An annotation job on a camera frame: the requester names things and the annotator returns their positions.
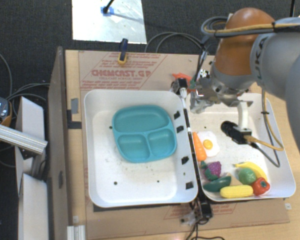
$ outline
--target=blue plate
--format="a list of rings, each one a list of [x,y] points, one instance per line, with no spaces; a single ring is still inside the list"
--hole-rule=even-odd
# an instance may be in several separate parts
[[[120,154],[132,163],[164,159],[177,148],[171,119],[156,105],[118,110],[112,118],[112,130]]]

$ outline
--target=fried egg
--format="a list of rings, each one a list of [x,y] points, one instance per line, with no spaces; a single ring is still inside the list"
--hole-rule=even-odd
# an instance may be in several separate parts
[[[214,157],[220,152],[217,137],[212,131],[198,131],[197,134],[207,157]]]

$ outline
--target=toy carrot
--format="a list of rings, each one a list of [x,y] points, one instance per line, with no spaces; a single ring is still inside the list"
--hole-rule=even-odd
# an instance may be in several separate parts
[[[201,143],[201,141],[198,137],[198,134],[196,132],[193,132],[192,136],[193,136],[193,144],[194,144],[196,159],[199,162],[206,160],[207,154],[206,154],[204,145]]]

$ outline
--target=gray metal panel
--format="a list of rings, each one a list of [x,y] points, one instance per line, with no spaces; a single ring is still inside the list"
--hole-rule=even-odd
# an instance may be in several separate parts
[[[58,47],[48,92],[50,240],[66,240],[70,213],[67,192],[67,105],[63,49]]]

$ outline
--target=wooden table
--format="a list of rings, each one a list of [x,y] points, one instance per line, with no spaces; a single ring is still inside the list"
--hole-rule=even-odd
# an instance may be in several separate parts
[[[67,89],[67,109],[71,109],[71,98],[80,97],[79,85],[79,59],[78,51],[66,51],[65,53],[66,65],[66,89]],[[251,91],[260,93],[261,89],[256,85],[252,85]],[[287,117],[286,104],[284,101],[267,96],[272,105],[275,114],[278,128],[283,140],[286,154],[288,156],[290,167],[292,169],[294,179],[296,182],[295,194],[286,199],[287,207],[291,207],[288,211],[290,223],[259,225],[238,228],[225,228],[217,230],[201,230],[199,236],[215,237],[222,236],[226,240],[247,240],[247,239],[298,239],[300,240],[300,153],[294,141],[289,121]],[[73,121],[81,121],[80,106],[78,114],[72,115]],[[85,181],[84,181],[84,163],[81,154],[83,150],[82,131],[80,129],[72,129],[68,131],[68,154],[69,154],[69,178],[70,181],[70,203],[72,214],[78,216],[79,225],[86,224],[86,209],[85,209]],[[123,237],[122,240],[182,240],[185,239],[188,233],[169,233],[159,235],[142,235],[135,237]]]

